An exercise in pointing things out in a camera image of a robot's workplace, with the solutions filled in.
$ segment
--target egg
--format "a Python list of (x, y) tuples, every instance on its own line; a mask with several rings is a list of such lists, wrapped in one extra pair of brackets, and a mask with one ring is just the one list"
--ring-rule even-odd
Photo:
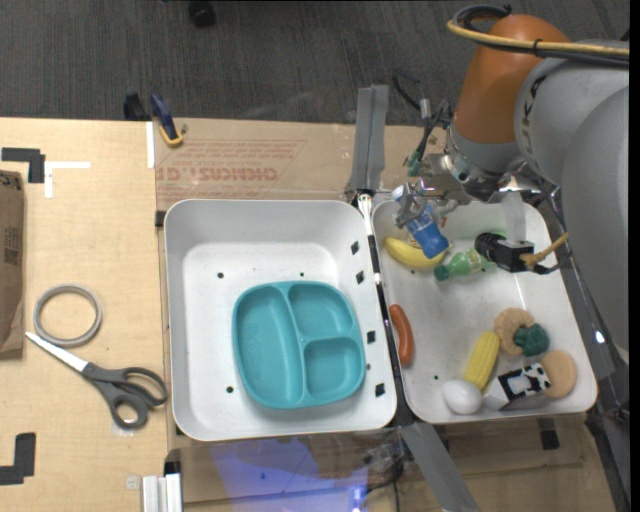
[(452, 379), (442, 385), (442, 396), (449, 408), (458, 414), (473, 414), (482, 406), (482, 393), (463, 379)]

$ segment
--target corn cob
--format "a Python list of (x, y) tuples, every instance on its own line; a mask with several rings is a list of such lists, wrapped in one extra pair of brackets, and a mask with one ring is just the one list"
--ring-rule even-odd
[(482, 391), (489, 382), (499, 349), (500, 338), (498, 335), (493, 331), (483, 332), (473, 348), (464, 380), (475, 384)]

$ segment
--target white tray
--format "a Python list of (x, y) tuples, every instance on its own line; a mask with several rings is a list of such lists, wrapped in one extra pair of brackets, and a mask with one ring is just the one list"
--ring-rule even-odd
[[(367, 430), (391, 421), (393, 373), (367, 233), (355, 208), (339, 201), (185, 200), (167, 212), (165, 245), (172, 407), (187, 436), (223, 441)], [(355, 311), (367, 371), (344, 400), (276, 410), (243, 388), (233, 353), (233, 306), (253, 286), (290, 280), (335, 286)], [(371, 343), (369, 332), (375, 333)], [(385, 392), (376, 393), (381, 385)]]
[[(539, 252), (551, 244), (543, 217), (528, 204), (525, 207), (526, 238)], [(386, 201), (374, 209), (373, 228), (380, 252), (385, 296), (389, 305), (402, 306), (415, 337), (413, 364), (402, 369), (409, 407), (416, 416), (434, 424), (481, 421), (497, 418), (582, 412), (597, 396), (597, 384), (560, 272), (544, 276), (532, 272), (511, 274), (492, 270), (473, 276), (452, 277), (439, 282), (433, 271), (416, 271), (395, 261), (384, 249), (387, 236), (402, 238), (406, 232), (393, 222), (398, 208)], [(454, 244), (453, 254), (473, 247), (475, 237), (485, 231), (505, 230), (503, 208), (499, 204), (472, 202), (448, 215), (442, 233)], [(550, 267), (555, 256), (542, 264)], [(573, 356), (577, 381), (573, 391), (543, 407), (495, 411), (482, 407), (473, 415), (458, 415), (449, 410), (441, 387), (452, 378), (462, 378), (471, 351), (480, 334), (493, 330), (495, 317), (505, 308), (529, 311), (547, 332), (551, 349), (562, 349)], [(494, 375), (536, 361), (524, 356), (505, 356), (502, 352)]]

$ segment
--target teal plate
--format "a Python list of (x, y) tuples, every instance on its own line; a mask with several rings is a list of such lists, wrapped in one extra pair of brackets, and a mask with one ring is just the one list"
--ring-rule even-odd
[(364, 380), (358, 321), (333, 286), (283, 281), (250, 288), (236, 301), (232, 328), (242, 382), (266, 407), (336, 402)]

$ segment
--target wooden surface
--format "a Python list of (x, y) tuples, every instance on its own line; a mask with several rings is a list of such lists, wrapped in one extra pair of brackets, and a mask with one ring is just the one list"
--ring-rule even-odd
[[(96, 337), (73, 349), (106, 368), (163, 371), (154, 172), (143, 123), (0, 120), (0, 145), (39, 148), (48, 161), (88, 161), (55, 169), (54, 195), (27, 184), (26, 329), (37, 298), (74, 282), (99, 298)], [(27, 164), (0, 162), (20, 170)], [(43, 312), (52, 334), (80, 334), (92, 321), (82, 299), (53, 299)], [(129, 476), (162, 475), (164, 408), (124, 434), (102, 396), (76, 372), (25, 340), (20, 357), (0, 360), (0, 466), (13, 464), (17, 434), (35, 432), (35, 475), (0, 487), (0, 510), (137, 511)]]
[[(200, 123), (205, 122), (194, 121), (193, 126)], [(236, 126), (232, 121), (208, 123), (220, 133)], [(244, 126), (238, 123), (236, 129)], [(279, 125), (270, 126), (275, 130)], [(288, 126), (284, 133), (291, 130)], [(352, 145), (352, 128), (311, 130), (311, 140), (321, 136), (322, 144), (338, 148), (325, 155), (324, 162), (314, 156), (312, 169), (334, 162), (348, 172), (348, 155), (342, 149)], [(410, 131), (388, 130), (389, 167), (415, 144)], [(104, 318), (97, 336), (73, 352), (104, 367), (140, 365), (162, 373), (169, 355), (168, 346), (163, 347), (161, 314), (166, 304), (158, 245), (162, 232), (154, 226), (155, 179), (147, 166), (145, 125), (0, 119), (0, 146), (39, 148), (48, 161), (91, 162), (90, 169), (54, 170), (52, 199), (44, 197), (43, 185), (26, 187), (26, 329), (32, 329), (33, 305), (46, 289), (65, 282), (82, 284), (98, 296)], [(0, 162), (0, 168), (19, 170), (26, 181), (26, 164)], [(91, 323), (92, 311), (82, 299), (59, 297), (45, 308), (43, 321), (53, 334), (73, 336)], [(452, 456), (482, 510), (614, 510), (588, 430), (579, 417), (560, 425), (563, 449), (549, 454), (533, 447), (526, 455), (535, 452), (535, 458), (525, 462), (517, 442), (513, 449), (502, 446), (505, 438), (493, 430), (487, 435), (488, 426), (447, 432)], [(161, 476), (170, 449), (199, 446), (175, 435), (164, 407), (154, 411), (142, 429), (124, 433), (93, 386), (27, 340), (21, 355), (0, 359), (0, 466), (13, 463), (15, 436), (25, 432), (37, 436), (35, 475), (21, 485), (0, 486), (3, 512), (139, 511), (135, 477)], [(408, 476), (398, 485), (401, 509), (439, 510), (428, 485)], [(273, 496), (190, 503), (185, 510), (308, 512), (326, 510), (327, 503), (340, 502), (343, 495), (344, 489), (336, 489), (285, 500)], [(372, 492), (367, 506), (395, 510), (393, 487)]]

